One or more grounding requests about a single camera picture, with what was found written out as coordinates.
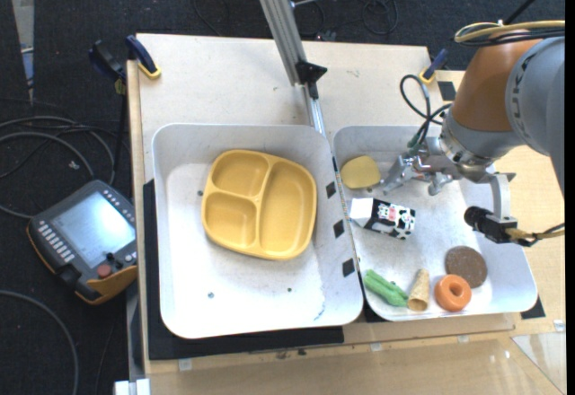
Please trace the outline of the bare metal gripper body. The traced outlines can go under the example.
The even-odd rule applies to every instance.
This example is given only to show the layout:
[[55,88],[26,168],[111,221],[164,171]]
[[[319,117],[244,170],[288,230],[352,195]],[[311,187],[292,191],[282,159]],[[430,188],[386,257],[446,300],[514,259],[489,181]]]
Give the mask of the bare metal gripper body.
[[456,180],[485,181],[495,161],[495,140],[472,136],[465,145],[452,136],[428,136],[422,144],[401,154],[418,174],[449,175]]

